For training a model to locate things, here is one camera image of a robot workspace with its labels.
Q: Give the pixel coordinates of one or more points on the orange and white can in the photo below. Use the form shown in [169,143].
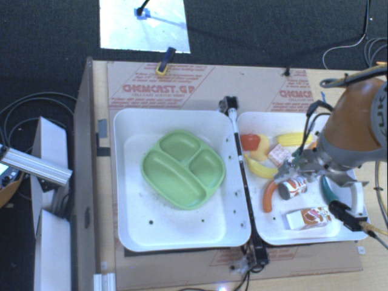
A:
[292,188]

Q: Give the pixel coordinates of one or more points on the teal curved toy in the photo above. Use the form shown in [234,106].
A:
[328,191]

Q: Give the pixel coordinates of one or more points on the brown cardboard board, red print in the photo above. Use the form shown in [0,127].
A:
[182,86]

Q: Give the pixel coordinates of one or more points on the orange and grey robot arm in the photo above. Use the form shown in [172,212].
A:
[354,123]

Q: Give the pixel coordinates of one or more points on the yellow toy corn cob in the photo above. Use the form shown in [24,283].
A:
[291,139]

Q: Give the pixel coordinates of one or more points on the black cylinder on white bracket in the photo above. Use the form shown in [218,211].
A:
[344,212]

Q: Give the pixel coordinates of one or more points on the white and orange carton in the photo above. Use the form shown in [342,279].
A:
[307,218]

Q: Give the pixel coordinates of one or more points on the orange sausage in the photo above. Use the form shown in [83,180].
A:
[268,197]

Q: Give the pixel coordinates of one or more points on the green divided plate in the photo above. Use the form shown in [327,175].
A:
[182,171]

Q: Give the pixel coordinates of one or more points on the thin black and white rod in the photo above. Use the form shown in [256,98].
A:
[239,156]

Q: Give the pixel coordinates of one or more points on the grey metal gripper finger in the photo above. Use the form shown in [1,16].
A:
[307,177]
[283,172]

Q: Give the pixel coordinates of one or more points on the white plastic tray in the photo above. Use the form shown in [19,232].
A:
[182,223]
[272,232]

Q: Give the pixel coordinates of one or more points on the yellow banana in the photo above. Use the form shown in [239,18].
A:
[260,169]

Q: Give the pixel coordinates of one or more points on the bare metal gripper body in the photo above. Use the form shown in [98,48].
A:
[313,164]

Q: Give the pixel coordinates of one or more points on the yellow toy pear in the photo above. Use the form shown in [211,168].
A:
[263,148]

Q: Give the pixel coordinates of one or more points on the orange and white small packet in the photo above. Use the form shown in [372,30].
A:
[278,155]

